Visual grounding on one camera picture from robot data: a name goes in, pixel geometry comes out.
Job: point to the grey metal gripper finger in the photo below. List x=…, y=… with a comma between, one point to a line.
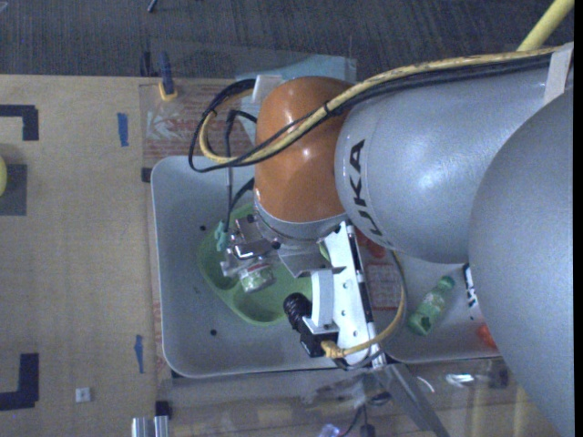
x=227, y=267

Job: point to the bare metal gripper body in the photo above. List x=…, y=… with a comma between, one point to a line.
x=252, y=243

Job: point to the green and white small can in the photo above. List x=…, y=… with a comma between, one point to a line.
x=258, y=278

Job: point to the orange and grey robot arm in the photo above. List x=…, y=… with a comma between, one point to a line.
x=423, y=175

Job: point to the green divided plate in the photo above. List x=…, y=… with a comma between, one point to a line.
x=259, y=305

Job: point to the red and white packet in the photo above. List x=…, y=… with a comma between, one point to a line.
x=385, y=286

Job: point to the green plastic bottle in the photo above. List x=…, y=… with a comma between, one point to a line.
x=430, y=308

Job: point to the black and white carton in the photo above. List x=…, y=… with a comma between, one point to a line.
x=469, y=289

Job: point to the yellow round object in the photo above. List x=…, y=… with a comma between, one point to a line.
x=2, y=176

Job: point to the orange toy food piece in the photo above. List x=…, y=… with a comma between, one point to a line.
x=485, y=336

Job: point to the black cylinder on white bracket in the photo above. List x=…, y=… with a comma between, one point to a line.
x=341, y=289

